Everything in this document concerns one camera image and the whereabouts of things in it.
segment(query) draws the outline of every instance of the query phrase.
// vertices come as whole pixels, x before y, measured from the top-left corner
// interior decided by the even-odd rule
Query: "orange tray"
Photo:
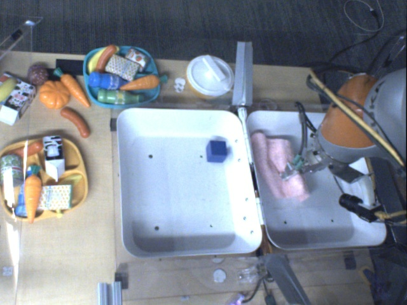
[[[31,144],[35,141],[42,141],[42,139],[32,139],[28,141],[28,144]],[[0,158],[7,154],[9,151],[14,150],[19,147],[23,147],[25,141],[17,142],[15,144],[11,144],[4,148],[0,152]],[[63,214],[70,212],[80,206],[86,199],[88,195],[88,177],[86,175],[86,168],[83,162],[82,155],[76,145],[68,139],[62,139],[62,145],[64,149],[64,157],[65,157],[65,172],[60,176],[59,181],[74,175],[80,174],[82,179],[74,185],[72,188],[72,200],[71,200],[71,208],[67,210],[61,210]],[[58,182],[55,181],[52,177],[50,177],[45,172],[45,156],[44,151],[40,151],[39,153],[29,156],[27,159],[27,167],[30,165],[39,165],[41,170],[39,171],[39,177],[43,182],[43,186],[51,186],[57,185]],[[15,200],[18,200],[18,192],[20,191],[20,187],[15,188]],[[7,205],[7,202],[3,195],[3,188],[0,189],[0,200],[1,205],[3,206],[4,210],[10,217],[14,217],[13,210]],[[36,214],[35,220],[40,219],[47,219],[57,217],[59,214],[53,210],[38,210]],[[25,217],[15,216],[18,220],[28,221]]]

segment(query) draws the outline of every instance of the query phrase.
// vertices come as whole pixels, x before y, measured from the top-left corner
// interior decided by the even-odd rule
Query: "banana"
[[[88,61],[88,74],[91,74],[96,69],[97,62],[99,61],[100,56],[106,48],[103,48],[96,52],[92,58]],[[116,52],[119,52],[120,48],[116,46]]]
[[[17,80],[15,78],[8,78],[1,86],[0,86],[0,102],[4,101],[11,92],[13,91],[14,87],[17,85]]]

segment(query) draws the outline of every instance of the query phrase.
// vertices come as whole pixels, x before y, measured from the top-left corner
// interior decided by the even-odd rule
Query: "blue basket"
[[[134,49],[140,51],[141,53],[145,54],[146,56],[148,56],[150,58],[150,61],[148,62],[147,67],[144,69],[144,72],[138,73],[136,75],[135,79],[147,76],[148,74],[155,74],[155,75],[158,76],[157,66],[155,65],[155,62],[154,62],[153,58],[151,57],[151,55],[146,50],[143,50],[142,48],[137,48],[135,46],[120,46],[120,49],[119,49],[117,55],[120,55],[121,57],[124,57],[127,54],[127,51],[130,48],[134,48]],[[97,48],[97,49],[92,50],[91,52],[89,52],[86,55],[86,57],[85,57],[85,59],[83,61],[83,77],[85,79],[86,92],[88,93],[88,96],[89,96],[90,100],[94,104],[99,105],[101,107],[106,107],[108,109],[128,109],[130,107],[137,107],[137,106],[140,106],[140,105],[150,103],[150,102],[154,101],[158,97],[158,95],[160,94],[161,85],[158,85],[154,89],[138,90],[137,94],[141,93],[141,94],[144,95],[144,100],[142,102],[140,102],[140,103],[115,105],[115,104],[106,104],[106,103],[99,102],[97,100],[97,92],[99,91],[99,88],[89,87],[89,73],[88,73],[87,68],[88,68],[88,61],[90,60],[90,58],[92,58],[101,49],[103,49],[103,48]]]

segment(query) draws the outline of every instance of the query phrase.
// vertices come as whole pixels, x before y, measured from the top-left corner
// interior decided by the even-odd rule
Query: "blue block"
[[[206,146],[206,160],[209,163],[223,163],[228,155],[225,141],[209,141]]]

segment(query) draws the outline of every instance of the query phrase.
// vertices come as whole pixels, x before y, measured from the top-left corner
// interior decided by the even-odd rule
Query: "green can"
[[[13,186],[20,186],[24,181],[22,159],[14,154],[0,158],[0,184],[10,179],[13,180]]]

